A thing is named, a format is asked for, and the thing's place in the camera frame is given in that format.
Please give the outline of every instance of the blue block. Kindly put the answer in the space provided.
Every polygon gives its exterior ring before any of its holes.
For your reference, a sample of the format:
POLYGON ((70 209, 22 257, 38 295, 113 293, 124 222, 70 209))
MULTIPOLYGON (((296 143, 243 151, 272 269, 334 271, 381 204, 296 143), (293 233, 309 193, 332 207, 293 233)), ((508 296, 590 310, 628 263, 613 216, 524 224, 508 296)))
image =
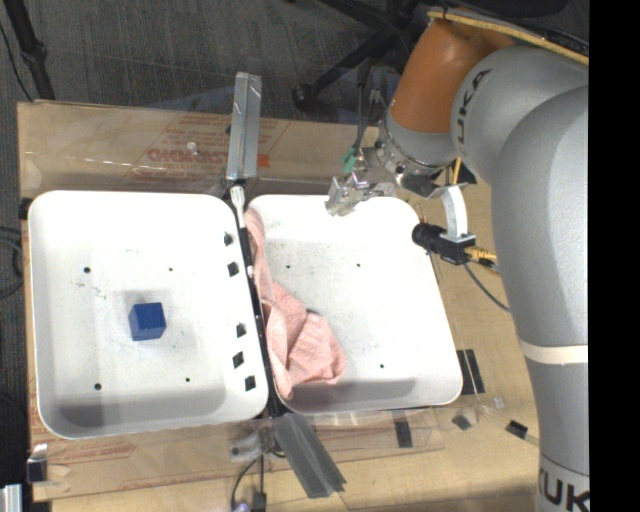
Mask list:
POLYGON ((167 328, 161 302, 135 304, 129 313, 133 341, 157 340, 167 328))

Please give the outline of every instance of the black connector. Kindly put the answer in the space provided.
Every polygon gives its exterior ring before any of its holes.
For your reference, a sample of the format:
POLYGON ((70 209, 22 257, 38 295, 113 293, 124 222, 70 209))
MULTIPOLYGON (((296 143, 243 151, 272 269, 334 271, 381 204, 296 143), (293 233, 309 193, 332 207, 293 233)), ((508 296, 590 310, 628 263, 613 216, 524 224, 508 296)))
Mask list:
POLYGON ((466 247, 475 245, 476 237, 470 236, 463 241, 454 242, 441 235, 446 230, 433 224, 420 223, 413 228, 411 238, 413 242, 429 252, 439 254, 440 257, 454 265, 464 265, 469 262, 469 256, 464 252, 466 247))
POLYGON ((253 508, 251 512, 266 512, 267 511, 267 493, 256 492, 253 495, 253 508))

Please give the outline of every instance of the crumpled cloth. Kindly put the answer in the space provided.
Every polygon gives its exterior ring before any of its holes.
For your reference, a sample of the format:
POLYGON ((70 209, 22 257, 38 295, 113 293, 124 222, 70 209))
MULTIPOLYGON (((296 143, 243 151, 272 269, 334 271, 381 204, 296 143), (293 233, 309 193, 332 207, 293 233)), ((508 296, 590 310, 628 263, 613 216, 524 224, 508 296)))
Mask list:
POLYGON ((245 222, 278 393, 285 400, 290 400, 299 384, 335 384, 344 372, 347 358, 329 323, 326 318, 307 311, 301 301, 271 278, 260 214, 248 209, 245 222))

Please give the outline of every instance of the white cable tie band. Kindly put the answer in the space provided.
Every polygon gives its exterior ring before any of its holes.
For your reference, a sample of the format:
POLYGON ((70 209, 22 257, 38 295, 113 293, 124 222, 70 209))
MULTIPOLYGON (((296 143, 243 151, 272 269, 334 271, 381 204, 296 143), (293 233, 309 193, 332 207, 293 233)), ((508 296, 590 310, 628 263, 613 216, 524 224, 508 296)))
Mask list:
POLYGON ((568 347, 540 347, 527 343, 521 338, 520 348, 527 359, 542 364, 583 364, 589 362, 589 345, 568 347))

